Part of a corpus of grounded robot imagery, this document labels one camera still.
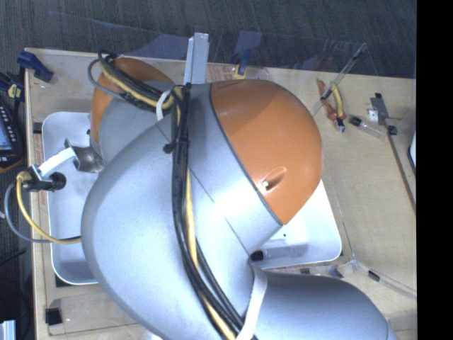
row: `wooden table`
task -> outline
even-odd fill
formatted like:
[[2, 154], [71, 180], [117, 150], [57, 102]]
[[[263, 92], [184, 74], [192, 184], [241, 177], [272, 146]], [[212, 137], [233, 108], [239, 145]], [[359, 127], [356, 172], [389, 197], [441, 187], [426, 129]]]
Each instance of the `wooden table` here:
[[[89, 112], [93, 86], [87, 66], [94, 54], [28, 48], [52, 72], [50, 83], [25, 73], [29, 164], [42, 162], [40, 124], [58, 111]], [[185, 62], [145, 59], [176, 83], [183, 82]], [[327, 72], [267, 68], [273, 80], [295, 94], [307, 108], [319, 98], [316, 78]], [[233, 79], [232, 66], [208, 64], [207, 81]], [[333, 263], [282, 268], [324, 274], [331, 266], [344, 281], [365, 292], [401, 339], [417, 338], [415, 174], [407, 150], [415, 130], [415, 80], [347, 75], [340, 92], [345, 112], [367, 117], [370, 98], [380, 93], [397, 136], [375, 139], [346, 123], [343, 134], [326, 118], [315, 116], [323, 140], [323, 182], [342, 237], [343, 255]], [[48, 230], [45, 192], [30, 194], [33, 219]], [[99, 285], [57, 286], [48, 244], [33, 245], [36, 339], [152, 339]], [[59, 308], [61, 324], [45, 322], [46, 309]]]

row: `electronic device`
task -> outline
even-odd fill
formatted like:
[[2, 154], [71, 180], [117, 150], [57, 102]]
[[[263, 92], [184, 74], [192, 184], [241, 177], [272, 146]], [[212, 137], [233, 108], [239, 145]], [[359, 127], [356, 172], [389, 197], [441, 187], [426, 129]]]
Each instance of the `electronic device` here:
[[23, 159], [21, 133], [8, 107], [0, 101], [0, 174], [20, 164]]

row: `white cable tie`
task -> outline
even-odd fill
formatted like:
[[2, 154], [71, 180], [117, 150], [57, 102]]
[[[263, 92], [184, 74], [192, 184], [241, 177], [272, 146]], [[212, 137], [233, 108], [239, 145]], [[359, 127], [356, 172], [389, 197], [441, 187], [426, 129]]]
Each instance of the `white cable tie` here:
[[57, 166], [75, 156], [76, 152], [74, 151], [74, 149], [72, 147], [68, 147], [67, 149], [60, 151], [58, 154], [44, 161], [40, 165], [40, 167], [38, 167], [38, 170], [40, 171], [42, 176], [47, 176], [47, 174], [55, 170]]
[[162, 104], [164, 104], [165, 98], [170, 94], [170, 89], [168, 91], [165, 91], [161, 94], [159, 100], [157, 101], [156, 105], [156, 114], [157, 114], [157, 120], [160, 121], [162, 118], [164, 118], [164, 112], [162, 112]]
[[255, 279], [253, 280], [252, 293], [248, 302], [246, 320], [236, 340], [250, 340], [255, 333], [256, 322], [263, 304], [264, 295], [268, 286], [268, 279], [261, 268], [252, 266]]

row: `clamp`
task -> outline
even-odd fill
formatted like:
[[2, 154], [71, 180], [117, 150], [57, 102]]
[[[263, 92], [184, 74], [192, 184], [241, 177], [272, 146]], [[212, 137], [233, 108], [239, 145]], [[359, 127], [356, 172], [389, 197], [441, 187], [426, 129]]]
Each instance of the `clamp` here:
[[250, 60], [251, 56], [251, 49], [246, 49], [242, 52], [242, 58], [240, 58], [240, 62], [237, 63], [238, 58], [239, 58], [239, 53], [236, 53], [233, 55], [231, 58], [230, 64], [236, 64], [234, 67], [234, 73], [233, 76], [236, 79], [244, 79], [246, 76], [246, 69], [248, 65], [248, 61]]
[[16, 61], [20, 67], [19, 73], [0, 73], [0, 90], [7, 92], [8, 96], [16, 102], [25, 102], [23, 83], [25, 79], [25, 68], [34, 69], [35, 77], [47, 83], [54, 74], [31, 52], [21, 51]]

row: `yellow cable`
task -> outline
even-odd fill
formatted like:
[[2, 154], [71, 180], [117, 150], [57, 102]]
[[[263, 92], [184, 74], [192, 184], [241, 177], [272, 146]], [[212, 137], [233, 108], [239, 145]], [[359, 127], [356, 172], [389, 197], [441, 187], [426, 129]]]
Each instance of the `yellow cable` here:
[[337, 104], [337, 117], [341, 117], [343, 115], [343, 100], [336, 84], [332, 85], [332, 94]]
[[[187, 174], [187, 188], [185, 192], [185, 218], [186, 218], [186, 227], [187, 227], [187, 235], [188, 235], [188, 247], [190, 257], [192, 258], [195, 267], [198, 270], [198, 257], [197, 257], [197, 242], [195, 236], [195, 221], [193, 216], [193, 200], [192, 200], [192, 186], [190, 184], [190, 174]], [[211, 306], [211, 304], [207, 301], [205, 296], [202, 295], [202, 299], [205, 302], [209, 312], [211, 313], [212, 318], [217, 323], [223, 334], [228, 340], [234, 340], [236, 338], [233, 331], [229, 328], [229, 326], [225, 323], [225, 321], [219, 316], [217, 311]]]
[[[110, 74], [110, 72], [108, 72], [107, 69], [105, 69], [105, 67], [102, 64], [100, 64], [100, 66], [101, 66], [102, 73], [105, 75], [105, 77], [107, 79], [109, 79], [110, 81], [112, 81], [117, 86], [119, 86], [122, 90], [126, 91], [129, 94], [132, 94], [135, 98], [149, 104], [151, 107], [157, 107], [157, 101], [154, 101], [154, 100], [140, 94], [139, 92], [135, 91], [134, 89], [129, 87], [126, 83], [124, 83], [123, 81], [120, 81], [118, 78], [116, 78], [112, 74]], [[167, 102], [164, 102], [162, 104], [162, 109], [166, 110], [167, 108], [170, 108], [172, 104], [173, 104], [173, 97], [170, 97], [167, 100]]]
[[44, 232], [35, 222], [33, 222], [33, 220], [31, 219], [30, 215], [28, 214], [28, 212], [27, 212], [27, 210], [25, 208], [25, 205], [23, 204], [23, 199], [22, 199], [22, 184], [23, 184], [24, 178], [26, 176], [26, 174], [24, 174], [24, 173], [28, 174], [28, 172], [22, 171], [16, 177], [16, 195], [17, 195], [17, 202], [18, 202], [19, 208], [21, 209], [21, 212], [22, 212], [25, 220], [27, 220], [28, 224], [31, 227], [33, 227], [36, 230], [36, 232], [41, 234], [41, 236], [43, 236], [47, 240], [50, 240], [53, 243], [57, 243], [57, 244], [75, 244], [75, 243], [79, 243], [81, 241], [80, 238], [75, 238], [75, 239], [58, 239], [58, 238], [54, 238], [54, 237], [48, 235], [46, 232]]

